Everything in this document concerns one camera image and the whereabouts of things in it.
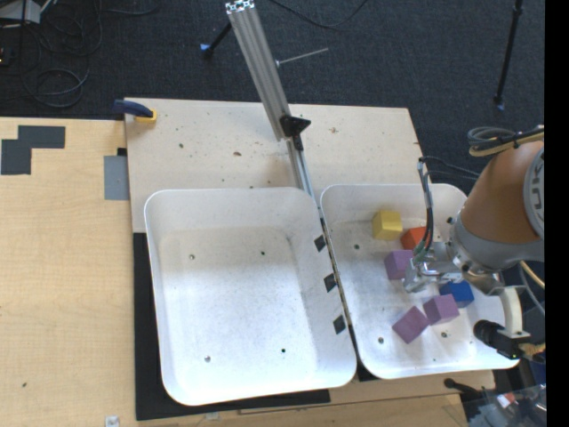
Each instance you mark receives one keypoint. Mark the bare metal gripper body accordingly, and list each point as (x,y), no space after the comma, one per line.
(438,260)

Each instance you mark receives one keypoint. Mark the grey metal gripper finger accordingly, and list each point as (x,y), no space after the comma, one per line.
(451,278)
(412,280)

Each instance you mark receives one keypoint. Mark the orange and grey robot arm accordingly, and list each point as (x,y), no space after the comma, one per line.
(498,203)

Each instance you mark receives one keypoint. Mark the blue cube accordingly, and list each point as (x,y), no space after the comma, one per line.
(460,292)

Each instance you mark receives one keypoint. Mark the purple cube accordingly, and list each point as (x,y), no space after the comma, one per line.
(397,264)
(410,324)
(441,308)

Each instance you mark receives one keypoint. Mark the orange cube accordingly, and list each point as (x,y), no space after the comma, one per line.
(413,237)

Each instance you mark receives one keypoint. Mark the white plastic tray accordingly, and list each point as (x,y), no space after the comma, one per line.
(240,300)
(378,283)

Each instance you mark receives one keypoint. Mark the yellow cube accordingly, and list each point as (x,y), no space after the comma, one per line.
(387,225)

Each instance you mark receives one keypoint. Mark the pale wood board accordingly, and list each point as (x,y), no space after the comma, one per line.
(213,149)

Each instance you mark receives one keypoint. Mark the black cylinder on white bracket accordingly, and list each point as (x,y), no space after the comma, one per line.
(511,309)

